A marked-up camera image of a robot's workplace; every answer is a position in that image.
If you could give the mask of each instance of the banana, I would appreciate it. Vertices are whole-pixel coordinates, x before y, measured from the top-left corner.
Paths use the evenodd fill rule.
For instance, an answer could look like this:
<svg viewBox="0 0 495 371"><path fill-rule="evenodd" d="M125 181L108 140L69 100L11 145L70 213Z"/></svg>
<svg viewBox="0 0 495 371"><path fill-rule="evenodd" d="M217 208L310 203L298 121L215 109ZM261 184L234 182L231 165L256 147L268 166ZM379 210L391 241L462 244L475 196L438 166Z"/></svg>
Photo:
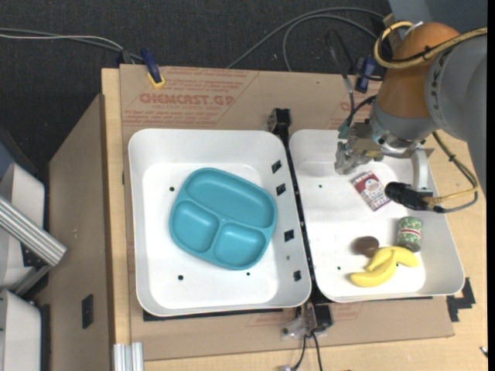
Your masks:
<svg viewBox="0 0 495 371"><path fill-rule="evenodd" d="M355 285L362 288L372 288L379 284L383 284L394 276L396 268L397 261L395 259L395 254L394 252L391 252L391 256L379 267L376 267L371 272L355 272L350 275L350 280Z"/></svg>
<svg viewBox="0 0 495 371"><path fill-rule="evenodd" d="M366 271L373 271L379 265L383 264L392 254L395 255L396 261L399 264L403 264L406 267L417 267L419 265L418 258L409 249L400 246L389 246L381 247L375 252L371 258L371 262L365 268Z"/></svg>

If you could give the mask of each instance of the black fabric backdrop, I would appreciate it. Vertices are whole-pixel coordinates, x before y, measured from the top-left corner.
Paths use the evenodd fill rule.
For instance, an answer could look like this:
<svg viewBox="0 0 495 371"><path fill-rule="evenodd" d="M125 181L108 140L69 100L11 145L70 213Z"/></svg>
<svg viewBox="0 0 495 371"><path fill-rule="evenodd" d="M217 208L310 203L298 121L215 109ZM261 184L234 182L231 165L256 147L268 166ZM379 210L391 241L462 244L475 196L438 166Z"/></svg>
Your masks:
<svg viewBox="0 0 495 371"><path fill-rule="evenodd" d="M162 66L226 67L288 20L343 6L391 12L387 0L0 0L0 27L101 36L135 54L149 49ZM367 14L332 15L377 31ZM330 28L353 60L371 52L372 38L346 23L308 21L288 38L294 71L338 73L323 43ZM283 36L278 33L235 68L286 70ZM101 68L116 67L117 55L72 41L0 38L0 127L38 168L46 167L100 91Z"/></svg>

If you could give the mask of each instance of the blue plate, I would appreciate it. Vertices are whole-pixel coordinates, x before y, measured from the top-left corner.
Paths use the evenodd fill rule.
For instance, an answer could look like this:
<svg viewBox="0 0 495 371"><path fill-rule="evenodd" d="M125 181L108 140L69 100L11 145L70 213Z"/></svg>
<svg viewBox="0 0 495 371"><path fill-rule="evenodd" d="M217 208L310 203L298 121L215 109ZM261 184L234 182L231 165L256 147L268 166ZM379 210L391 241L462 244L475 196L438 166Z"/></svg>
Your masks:
<svg viewBox="0 0 495 371"><path fill-rule="evenodd" d="M261 259L276 222L277 206L263 188L219 169L202 168L177 194L169 229L188 253L242 270Z"/></svg>

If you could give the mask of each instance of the green can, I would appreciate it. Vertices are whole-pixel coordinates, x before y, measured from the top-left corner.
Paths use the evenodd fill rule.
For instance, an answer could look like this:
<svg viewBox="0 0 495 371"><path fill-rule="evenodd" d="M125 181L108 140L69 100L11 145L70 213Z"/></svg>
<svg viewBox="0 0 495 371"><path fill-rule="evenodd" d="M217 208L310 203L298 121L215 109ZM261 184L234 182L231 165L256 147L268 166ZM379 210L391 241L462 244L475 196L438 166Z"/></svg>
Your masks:
<svg viewBox="0 0 495 371"><path fill-rule="evenodd" d="M399 220L397 245L413 253L421 249L423 223L417 217L402 217Z"/></svg>

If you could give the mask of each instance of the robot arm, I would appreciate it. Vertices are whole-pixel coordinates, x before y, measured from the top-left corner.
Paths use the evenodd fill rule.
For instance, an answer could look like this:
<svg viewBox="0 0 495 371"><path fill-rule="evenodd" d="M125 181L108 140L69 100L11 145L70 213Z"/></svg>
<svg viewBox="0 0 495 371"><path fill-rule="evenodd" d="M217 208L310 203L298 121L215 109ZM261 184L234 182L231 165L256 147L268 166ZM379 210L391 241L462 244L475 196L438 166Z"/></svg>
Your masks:
<svg viewBox="0 0 495 371"><path fill-rule="evenodd" d="M388 70L372 103L370 119L355 124L346 136L347 142L339 143L336 171L350 173L357 165L380 160L383 155L409 158L423 152L419 144L435 130L442 129L467 142L486 195L487 29L460 35L439 23L412 26L409 22L399 22L395 28L402 26L410 29L392 61L380 56L384 36L375 45L377 61ZM392 30L387 29L384 35ZM412 161L415 167L412 195L430 196L423 189L421 178L426 158L416 155ZM401 189L396 186L389 190L394 196Z"/></svg>

